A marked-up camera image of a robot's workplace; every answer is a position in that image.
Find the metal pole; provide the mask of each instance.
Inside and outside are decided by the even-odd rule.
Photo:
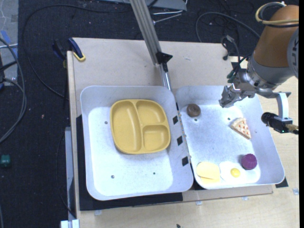
[[[152,62],[160,69],[163,85],[171,90],[169,72],[164,70],[163,64],[159,64],[156,57],[156,53],[162,52],[162,49],[158,41],[153,20],[150,16],[149,9],[145,3],[145,0],[130,0],[130,3],[133,8],[139,28],[142,32],[142,36],[150,53]]]

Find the fake pizza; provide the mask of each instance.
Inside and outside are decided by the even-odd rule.
[[[251,134],[248,129],[248,125],[246,123],[246,119],[244,117],[237,118],[230,127],[239,133],[240,135],[244,136],[247,139],[251,139]]]

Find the floor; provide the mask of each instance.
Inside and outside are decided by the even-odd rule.
[[[18,0],[0,0],[0,36],[10,45],[18,43]],[[2,65],[13,61],[10,51],[0,51]],[[17,65],[5,70],[5,77],[17,81]]]

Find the yellow divided plate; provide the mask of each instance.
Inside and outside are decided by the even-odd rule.
[[[166,113],[155,101],[117,101],[111,107],[110,121],[115,146],[123,153],[154,153],[170,144]]]

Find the white tray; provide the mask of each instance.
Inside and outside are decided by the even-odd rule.
[[[171,143],[163,151],[129,155],[117,150],[110,109],[118,100],[149,99],[166,112]],[[193,184],[188,149],[183,141],[171,91],[163,86],[89,86],[80,96],[85,141],[86,186],[97,200],[187,191]]]
[[[176,93],[195,180],[206,189],[281,183],[285,177],[284,168],[269,127],[261,121],[263,110],[258,97],[245,98],[230,108],[222,108],[219,99],[223,87],[187,86]],[[188,116],[188,104],[199,105],[200,116]],[[250,140],[230,128],[232,121],[239,117],[246,118],[252,135]],[[196,166],[200,162],[216,165],[224,161],[240,163],[240,158],[247,153],[254,154],[258,164],[253,170],[246,171],[247,178],[242,182],[221,179],[220,182],[204,184],[196,174]]]

